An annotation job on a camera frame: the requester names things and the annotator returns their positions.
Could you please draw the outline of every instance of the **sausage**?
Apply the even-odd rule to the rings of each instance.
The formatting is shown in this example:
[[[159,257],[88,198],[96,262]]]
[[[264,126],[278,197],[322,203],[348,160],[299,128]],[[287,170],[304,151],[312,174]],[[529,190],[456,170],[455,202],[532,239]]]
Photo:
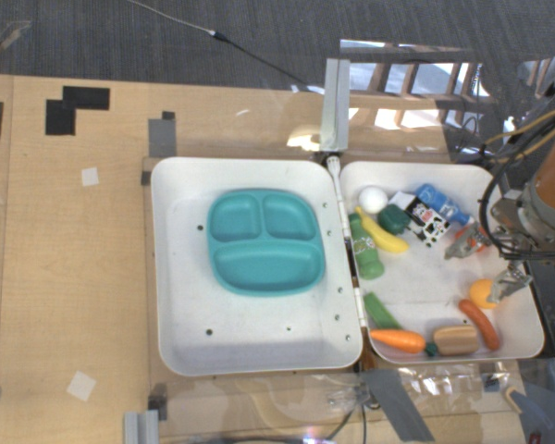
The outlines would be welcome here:
[[[474,302],[462,300],[459,302],[459,309],[477,326],[488,349],[496,351],[500,348],[498,333],[489,322],[489,319],[487,319],[487,316],[481,312]]]

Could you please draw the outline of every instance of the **green bottle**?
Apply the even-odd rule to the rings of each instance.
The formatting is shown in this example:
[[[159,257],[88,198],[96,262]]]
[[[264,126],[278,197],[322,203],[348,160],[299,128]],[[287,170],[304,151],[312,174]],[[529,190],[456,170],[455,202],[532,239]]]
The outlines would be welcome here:
[[[358,264],[360,278],[374,279],[382,276],[385,267],[380,263],[378,251],[374,241],[362,228],[360,216],[350,215],[351,239],[353,240],[353,255]]]

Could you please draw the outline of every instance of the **white paper square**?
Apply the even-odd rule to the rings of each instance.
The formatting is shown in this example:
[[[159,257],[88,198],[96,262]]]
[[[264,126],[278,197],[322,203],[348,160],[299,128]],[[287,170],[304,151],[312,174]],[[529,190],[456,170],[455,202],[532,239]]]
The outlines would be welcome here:
[[[82,170],[82,186],[96,186],[99,183],[99,172],[96,167],[87,167]]]
[[[96,380],[94,378],[90,378],[82,372],[76,372],[66,391],[79,400],[88,401],[95,385]]]

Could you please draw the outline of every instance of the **yellow banana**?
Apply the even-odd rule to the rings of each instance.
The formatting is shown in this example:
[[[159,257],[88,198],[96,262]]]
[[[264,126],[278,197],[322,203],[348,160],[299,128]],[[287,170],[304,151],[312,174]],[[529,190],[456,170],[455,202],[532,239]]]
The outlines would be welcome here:
[[[372,217],[364,213],[359,205],[355,208],[355,212],[360,216],[363,229],[372,237],[376,247],[393,253],[402,253],[409,248],[409,243],[380,227]]]

